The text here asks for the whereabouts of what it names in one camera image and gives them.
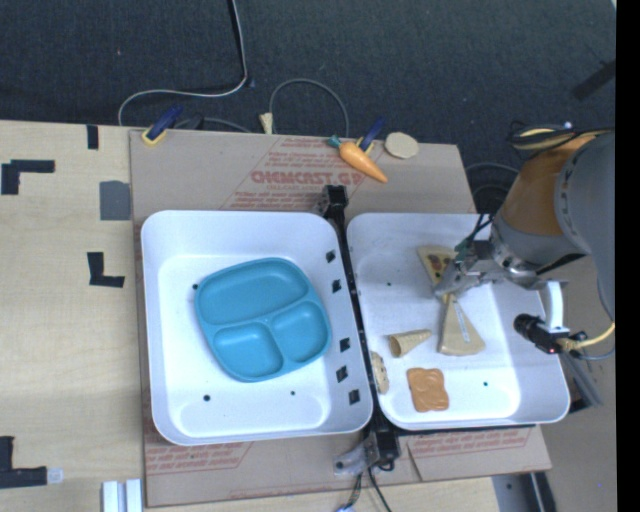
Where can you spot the white plastic tray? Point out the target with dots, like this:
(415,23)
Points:
(175,325)
(515,380)

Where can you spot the beige wedge slice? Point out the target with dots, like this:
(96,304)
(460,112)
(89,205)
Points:
(460,337)

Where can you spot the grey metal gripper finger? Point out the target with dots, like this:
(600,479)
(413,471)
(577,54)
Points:
(446,283)
(465,285)

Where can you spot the beige chocolate chip cookie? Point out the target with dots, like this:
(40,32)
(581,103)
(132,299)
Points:
(380,372)

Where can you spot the brown toast slice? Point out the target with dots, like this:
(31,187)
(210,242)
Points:
(427,390)

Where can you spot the orange carrot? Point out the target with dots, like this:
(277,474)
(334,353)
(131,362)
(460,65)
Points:
(361,161)

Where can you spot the beige round biscuit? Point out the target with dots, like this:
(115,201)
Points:
(401,145)

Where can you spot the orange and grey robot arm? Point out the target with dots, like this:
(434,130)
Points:
(550,200)

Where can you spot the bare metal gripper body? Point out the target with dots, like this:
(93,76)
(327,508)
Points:
(492,267)

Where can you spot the yellow pizza slice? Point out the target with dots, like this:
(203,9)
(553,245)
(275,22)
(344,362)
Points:
(434,262)

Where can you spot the beige ice cream cone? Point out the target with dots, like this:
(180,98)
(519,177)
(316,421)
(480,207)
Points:
(405,342)

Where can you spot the black cylinder on white bracket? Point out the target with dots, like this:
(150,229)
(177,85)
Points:
(534,330)

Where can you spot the brown cardboard board red print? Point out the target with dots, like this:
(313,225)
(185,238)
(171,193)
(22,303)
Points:
(210,170)

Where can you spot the blue divided plate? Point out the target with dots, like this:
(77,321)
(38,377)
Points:
(260,320)

